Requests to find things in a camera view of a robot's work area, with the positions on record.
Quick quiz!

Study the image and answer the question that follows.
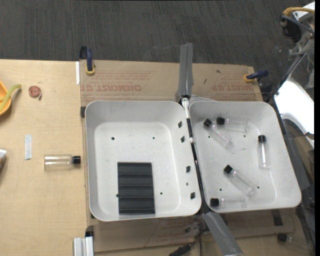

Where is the white plastic tray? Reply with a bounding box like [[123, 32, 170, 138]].
[[188, 100, 303, 214], [84, 100, 203, 223]]

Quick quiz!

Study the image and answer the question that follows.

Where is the thin black and white rod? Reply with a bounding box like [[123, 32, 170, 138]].
[[181, 97, 205, 202]]

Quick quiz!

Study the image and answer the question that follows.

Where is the brown cardboard board red print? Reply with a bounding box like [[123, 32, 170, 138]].
[[79, 59, 295, 253]]

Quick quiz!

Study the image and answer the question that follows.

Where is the clear bottle black cap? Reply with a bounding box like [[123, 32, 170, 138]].
[[202, 118, 233, 149], [43, 153, 82, 171], [276, 232, 301, 245], [216, 116, 249, 133], [222, 164, 258, 196], [257, 134, 271, 170], [209, 196, 248, 209]]

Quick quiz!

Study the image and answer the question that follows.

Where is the black ribbed holder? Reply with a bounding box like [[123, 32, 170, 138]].
[[117, 161, 156, 215]]

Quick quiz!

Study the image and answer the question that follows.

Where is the red round disc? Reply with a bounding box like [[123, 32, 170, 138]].
[[27, 85, 43, 99]]

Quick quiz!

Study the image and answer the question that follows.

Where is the yellow-green curved tube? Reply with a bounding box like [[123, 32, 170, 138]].
[[0, 83, 23, 111]]

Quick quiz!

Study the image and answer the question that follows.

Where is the orange divided plate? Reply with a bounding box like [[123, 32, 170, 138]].
[[0, 79, 13, 117]]

